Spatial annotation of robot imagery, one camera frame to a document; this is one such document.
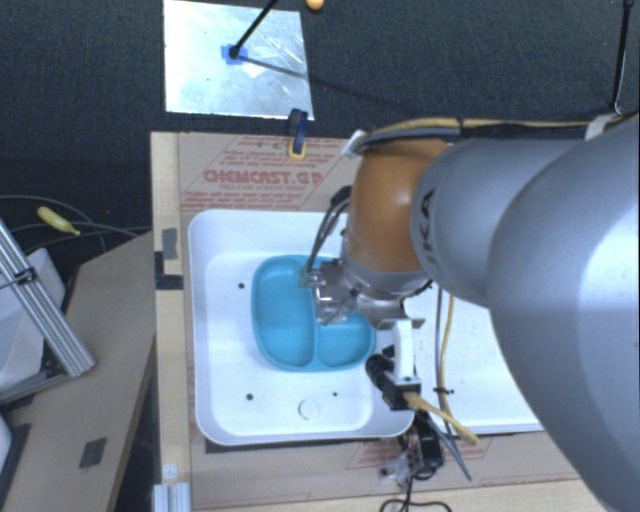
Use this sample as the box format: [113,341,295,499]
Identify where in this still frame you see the blue divided plate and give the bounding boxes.
[250,254,377,373]

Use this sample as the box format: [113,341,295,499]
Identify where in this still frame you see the white plastic tray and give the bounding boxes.
[187,209,417,447]
[402,293,545,436]

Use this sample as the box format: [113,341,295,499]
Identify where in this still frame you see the black cylinder on white bracket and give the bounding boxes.
[364,318,424,413]

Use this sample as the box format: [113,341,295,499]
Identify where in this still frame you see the black block with thin wires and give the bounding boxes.
[399,413,446,482]

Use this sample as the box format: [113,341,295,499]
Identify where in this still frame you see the yellow banana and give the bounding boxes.
[36,205,82,237]

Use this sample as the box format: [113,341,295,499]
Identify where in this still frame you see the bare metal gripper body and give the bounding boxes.
[298,257,410,328]

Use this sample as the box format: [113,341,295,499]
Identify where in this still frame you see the brown cardboard board red print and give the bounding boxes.
[176,131,584,512]

